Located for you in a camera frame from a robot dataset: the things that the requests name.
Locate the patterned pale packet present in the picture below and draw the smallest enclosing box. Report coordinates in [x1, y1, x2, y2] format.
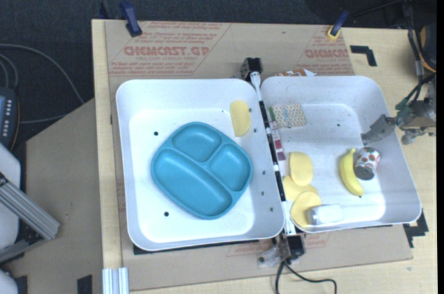
[271, 103, 308, 130]

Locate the white plastic tray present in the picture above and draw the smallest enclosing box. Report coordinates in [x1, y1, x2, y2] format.
[115, 78, 287, 252]
[259, 75, 423, 234]

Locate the yellow toy crisp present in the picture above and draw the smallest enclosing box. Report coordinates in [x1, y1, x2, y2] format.
[229, 99, 252, 138]
[282, 175, 319, 202]
[288, 150, 315, 187]
[289, 191, 323, 229]

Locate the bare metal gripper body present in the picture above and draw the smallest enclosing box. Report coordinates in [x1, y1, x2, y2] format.
[395, 98, 438, 130]

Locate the orange and white packet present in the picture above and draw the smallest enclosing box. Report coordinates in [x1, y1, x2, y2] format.
[273, 67, 318, 78]

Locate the white can strawberry print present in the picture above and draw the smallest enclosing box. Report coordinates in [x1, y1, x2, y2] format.
[354, 146, 382, 181]

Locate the white bottle silver cap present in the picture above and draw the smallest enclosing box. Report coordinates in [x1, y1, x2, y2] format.
[305, 203, 345, 226]

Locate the red and green stick packet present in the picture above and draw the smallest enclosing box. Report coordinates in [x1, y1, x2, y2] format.
[268, 106, 287, 162]

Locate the blue divided plate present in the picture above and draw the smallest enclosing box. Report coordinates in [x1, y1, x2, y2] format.
[149, 121, 255, 221]

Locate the yellow banana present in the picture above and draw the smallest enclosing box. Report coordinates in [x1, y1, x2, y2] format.
[339, 147, 365, 198]

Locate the thin black and white rod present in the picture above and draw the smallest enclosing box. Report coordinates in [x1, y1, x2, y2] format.
[250, 71, 293, 235]

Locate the brown cardboard board red print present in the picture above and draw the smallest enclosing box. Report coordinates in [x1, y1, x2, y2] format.
[103, 19, 414, 292]

